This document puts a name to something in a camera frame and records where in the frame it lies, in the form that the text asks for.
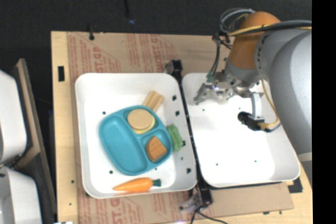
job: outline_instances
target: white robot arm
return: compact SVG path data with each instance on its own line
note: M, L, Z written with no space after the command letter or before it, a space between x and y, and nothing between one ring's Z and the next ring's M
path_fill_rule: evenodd
M243 112L238 119L255 131L271 132L281 123L312 186L311 22L281 23L271 14L251 10L243 14L240 30L228 33L237 35L225 70L212 69L195 103L213 92L222 103L234 95L251 98L254 112ZM250 89L260 80L269 83L279 123L265 123L258 114L258 95Z

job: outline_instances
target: wooden table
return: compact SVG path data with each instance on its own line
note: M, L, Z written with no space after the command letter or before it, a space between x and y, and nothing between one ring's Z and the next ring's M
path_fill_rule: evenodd
M55 119L56 184L58 221L78 223L78 202L74 127L72 121L68 32L51 33L52 75ZM64 71L64 80L59 81L58 72ZM277 223L312 223L312 189L303 169L300 179L303 192L291 194L293 210L271 212L267 215L252 214L220 218L229 224L277 224ZM210 223L210 220L197 220L197 223Z

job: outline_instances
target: blue plate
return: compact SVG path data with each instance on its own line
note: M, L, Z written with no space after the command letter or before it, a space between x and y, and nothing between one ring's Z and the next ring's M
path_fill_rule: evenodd
M127 122L128 114L134 109L145 109L155 118L152 129L136 134ZM99 126L100 140L115 166L126 175L145 173L166 161L173 152L171 137L160 118L146 106L136 105L108 115ZM167 149L167 153L152 162L146 152L150 138L156 136Z

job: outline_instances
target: white surface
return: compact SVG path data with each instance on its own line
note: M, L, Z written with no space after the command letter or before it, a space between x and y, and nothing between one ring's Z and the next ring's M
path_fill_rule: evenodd
M26 143L16 81L0 70L0 163L10 162L23 153Z
M0 174L0 224L42 224L34 180L5 166Z
M219 188L297 178L300 166L282 126L265 133L252 131L239 122L239 112L252 113L251 99L235 96L228 103L219 104L213 97L199 105L194 104L193 98L205 78L205 73L190 73L183 78L194 142L205 181ZM261 84L253 90L263 92ZM275 115L265 95L261 103L266 122L273 122Z
M176 125L186 145L173 152L156 169L138 176L127 176L119 172L107 156L100 142L99 125L111 113L141 105L152 90L164 96L156 114L165 126ZM150 193L188 190L195 186L195 159L179 85L173 77L164 73L86 73L76 81L76 100L82 181L88 194L96 198L133 195L114 191L112 187L139 177L161 179L162 186L152 187Z

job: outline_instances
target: orange carrot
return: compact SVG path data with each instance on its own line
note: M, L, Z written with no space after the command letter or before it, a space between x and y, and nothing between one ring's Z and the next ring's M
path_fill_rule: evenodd
M141 193L148 191L152 186L161 187L161 180L151 180L148 177L137 178L120 185L117 185L113 190L117 191L127 191L130 193Z

